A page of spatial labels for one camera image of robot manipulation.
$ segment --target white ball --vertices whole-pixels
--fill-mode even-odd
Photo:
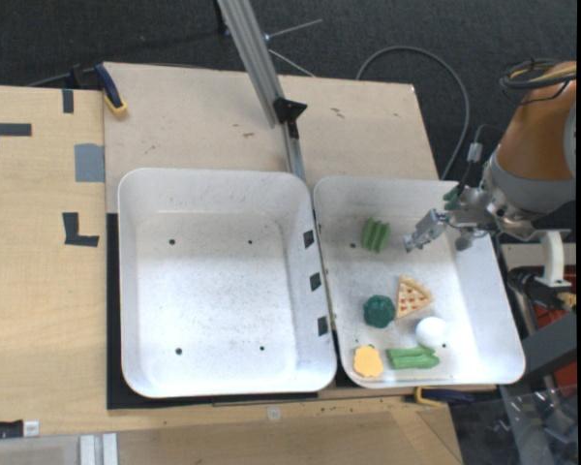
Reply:
[[[417,342],[426,348],[437,349],[447,341],[447,322],[438,317],[426,317],[417,324]]]

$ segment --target empty white tray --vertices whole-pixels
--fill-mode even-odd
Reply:
[[[152,398],[317,391],[336,371],[310,193],[285,172],[118,188],[122,370]]]
[[[322,259],[342,365],[360,386],[508,384],[523,374],[525,358],[490,237],[457,252],[454,239],[459,233],[448,228],[423,250],[405,250],[403,236],[414,231],[428,210],[443,209],[442,196],[454,184],[336,176],[315,188]],[[380,254],[361,248],[363,225],[369,217],[392,228]],[[435,302],[386,328],[367,325],[364,302],[372,295],[394,300],[401,275],[426,285]],[[430,369],[394,370],[385,350],[416,346],[415,327],[427,316],[440,317],[449,326],[446,346],[437,351],[441,363]],[[379,377],[363,377],[353,369],[354,351],[364,345],[380,352],[385,370]]]

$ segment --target toy pizza slice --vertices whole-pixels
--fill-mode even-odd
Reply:
[[[396,301],[396,317],[403,317],[426,308],[435,299],[428,288],[419,284],[411,277],[401,276],[398,283],[398,296]]]

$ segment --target wooden table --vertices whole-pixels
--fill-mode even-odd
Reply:
[[[0,123],[32,127],[30,137],[0,136],[0,420],[38,420],[42,435],[267,421],[271,403],[106,408],[106,215],[120,177],[137,167],[286,169],[246,74],[106,66],[128,104],[123,117],[98,91],[74,91],[69,112],[59,89],[0,86]],[[311,187],[333,174],[437,178],[411,86],[281,82],[309,105],[299,131]],[[85,143],[105,147],[106,183],[76,180],[75,146]],[[97,246],[65,244],[65,212]],[[404,392],[332,385],[318,400],[275,405],[284,419],[390,413],[424,463],[457,463],[451,420],[448,447]]]

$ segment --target dark green ball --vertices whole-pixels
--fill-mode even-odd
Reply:
[[[385,328],[394,320],[396,307],[387,296],[375,294],[364,303],[364,321],[368,326]]]

